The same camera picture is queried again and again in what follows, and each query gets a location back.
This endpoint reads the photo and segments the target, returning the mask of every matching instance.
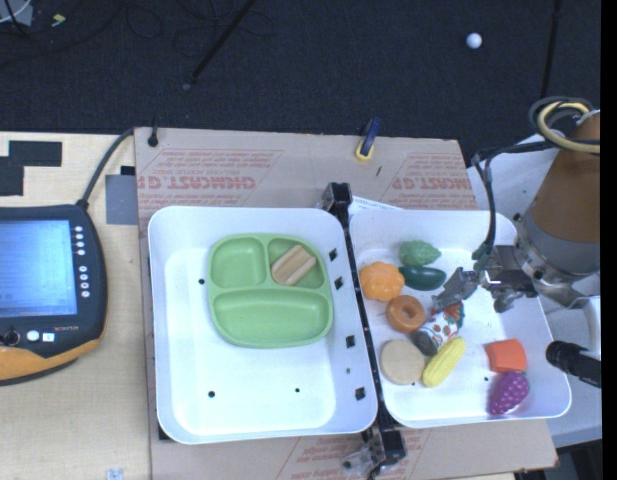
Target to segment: green divided plate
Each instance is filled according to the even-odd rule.
[[[295,285],[278,284],[270,269],[295,245],[317,263]],[[235,345],[307,345],[332,325],[332,293],[323,259],[309,243],[292,236],[259,233],[219,240],[210,250],[207,287],[212,321]]]

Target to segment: toy donut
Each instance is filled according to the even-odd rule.
[[[399,295],[388,303],[386,318],[397,331],[411,333],[426,321],[426,310],[415,297]]]

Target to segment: toy bread slice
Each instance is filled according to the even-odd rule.
[[[297,244],[275,261],[270,273],[275,282],[294,285],[317,264],[317,258]]]
[[[517,338],[495,341],[486,346],[493,372],[521,372],[526,369],[526,351]]]

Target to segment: black carpet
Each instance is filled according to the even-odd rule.
[[[542,96],[600,105],[601,0],[256,0],[187,85],[246,2],[33,0],[29,25],[0,24],[0,130],[357,134],[378,116],[380,135],[458,139],[468,165],[532,135]]]

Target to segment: purple grapes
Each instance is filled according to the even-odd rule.
[[[496,383],[488,401],[488,413],[494,416],[519,405],[530,391],[528,379],[520,372],[504,372],[498,376]]]

